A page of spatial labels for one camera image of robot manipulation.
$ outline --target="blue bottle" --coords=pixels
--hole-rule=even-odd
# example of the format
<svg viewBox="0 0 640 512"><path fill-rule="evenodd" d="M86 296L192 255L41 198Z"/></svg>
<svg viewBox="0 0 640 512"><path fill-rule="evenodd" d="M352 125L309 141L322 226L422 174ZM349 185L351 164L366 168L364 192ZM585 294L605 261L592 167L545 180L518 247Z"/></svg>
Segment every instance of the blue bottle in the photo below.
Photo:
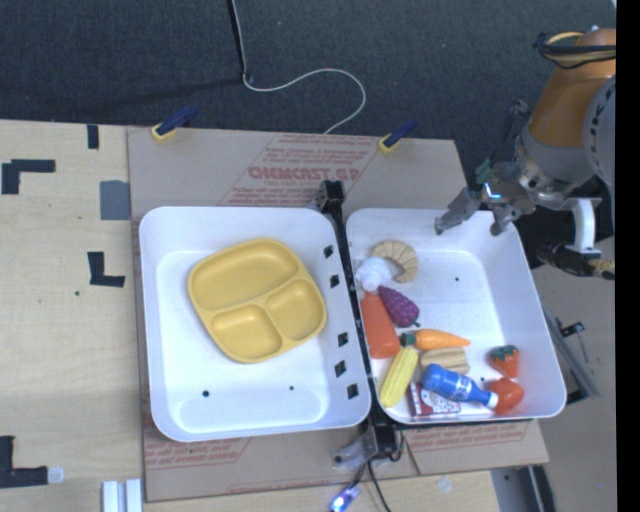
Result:
<svg viewBox="0 0 640 512"><path fill-rule="evenodd" d="M493 409L498 395L484 391L469 377L447 370L439 364L430 364L422 373L422 387L456 402L480 402Z"/></svg>

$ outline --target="white cable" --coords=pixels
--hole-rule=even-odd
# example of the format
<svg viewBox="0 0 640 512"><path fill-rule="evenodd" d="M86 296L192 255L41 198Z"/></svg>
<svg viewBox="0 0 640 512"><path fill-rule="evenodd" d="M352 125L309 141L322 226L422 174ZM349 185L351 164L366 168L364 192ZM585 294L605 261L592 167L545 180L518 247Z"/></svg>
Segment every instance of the white cable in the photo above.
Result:
<svg viewBox="0 0 640 512"><path fill-rule="evenodd" d="M244 83L245 87L247 87L247 89L249 89L251 91L254 91L254 92L280 91L280 90L285 89L285 88L287 88L287 87L289 87L289 86L291 86L291 85L293 85L293 84L295 84L297 82L300 82L301 80L304 80L305 78L308 78L308 77L310 77L312 75L317 75L318 73L338 73L338 74L347 76L348 78L353 80L358 85L358 87L360 88L360 92L362 93L362 102L360 103L360 106L350 116L345 117L342 121L337 122L331 128L326 130L324 133L325 134L331 133L338 126L341 126L344 123L347 123L347 122L351 121L360 112L362 112L362 109L364 108L364 106L365 106L365 104L367 102L367 93L364 90L364 86L362 85L362 83L355 76L353 76L348 71L344 71L342 69L336 69L336 68L316 69L314 71L310 71L308 73L305 73L304 75L301 75L298 78L295 78L295 79L291 80L290 82L287 82L286 84L279 85L279 86L276 86L276 87L260 88L260 87L252 86L249 83L249 81L247 80L247 65L246 65L246 62L245 62L245 59L244 59L244 41L242 39L242 29L240 28L240 20L238 19L238 10L236 8L236 1L235 0L231 0L231 4L233 5L233 15L234 15L235 20L236 20L236 28L238 29L238 42L240 44L240 58L242 60L242 82Z"/></svg>

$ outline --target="yellow plate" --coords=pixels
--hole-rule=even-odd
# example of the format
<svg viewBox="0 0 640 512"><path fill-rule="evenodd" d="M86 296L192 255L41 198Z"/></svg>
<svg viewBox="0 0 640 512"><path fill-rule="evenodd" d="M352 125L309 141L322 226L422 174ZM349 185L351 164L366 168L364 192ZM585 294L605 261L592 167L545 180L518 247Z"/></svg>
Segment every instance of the yellow plate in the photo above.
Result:
<svg viewBox="0 0 640 512"><path fill-rule="evenodd" d="M327 321L315 281L286 245L268 238L222 249L189 274L189 297L231 359L265 361L313 338Z"/></svg>

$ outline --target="yellow corn toy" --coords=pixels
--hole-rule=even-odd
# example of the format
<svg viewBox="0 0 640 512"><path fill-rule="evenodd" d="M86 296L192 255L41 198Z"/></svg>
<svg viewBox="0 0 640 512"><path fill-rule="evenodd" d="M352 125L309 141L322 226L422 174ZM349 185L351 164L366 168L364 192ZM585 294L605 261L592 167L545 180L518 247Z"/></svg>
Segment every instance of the yellow corn toy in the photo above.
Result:
<svg viewBox="0 0 640 512"><path fill-rule="evenodd" d="M404 347L398 352L380 389L380 403L384 407L393 407L406 393L418 365L418 352L411 347Z"/></svg>

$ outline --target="white tray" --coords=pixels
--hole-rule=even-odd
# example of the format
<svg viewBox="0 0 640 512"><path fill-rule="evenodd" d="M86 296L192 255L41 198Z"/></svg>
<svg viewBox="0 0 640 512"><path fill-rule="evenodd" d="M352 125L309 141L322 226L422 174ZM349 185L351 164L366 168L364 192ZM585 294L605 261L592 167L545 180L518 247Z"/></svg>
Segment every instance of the white tray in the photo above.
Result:
<svg viewBox="0 0 640 512"><path fill-rule="evenodd" d="M327 323L299 347L243 364L204 329L187 278L206 256L262 237L296 253L324 297ZM304 208L162 207L142 219L140 249L151 412L163 434L203 441L349 427L366 417L371 394L326 217Z"/></svg>
<svg viewBox="0 0 640 512"><path fill-rule="evenodd" d="M419 274L410 283L391 280L387 286L412 299L420 308L422 327L452 332L472 341L466 348L468 376L481 387L502 375L489 366L487 352L513 344L520 349L518 382L524 400L509 414L496 415L484 406L464 403L460 413L411 418L403 398L387 414L404 424L482 422L549 417L564 407L566 390L540 300L513 225L492 236L491 212L477 212L469 220L436 235L434 222L444 211L363 209L347 220L352 266L357 270L371 248L384 240L411 245L419 260ZM390 264L395 274L399 270ZM407 329L397 329L401 333ZM371 360L379 386L390 359ZM419 370L414 380L419 381Z"/></svg>

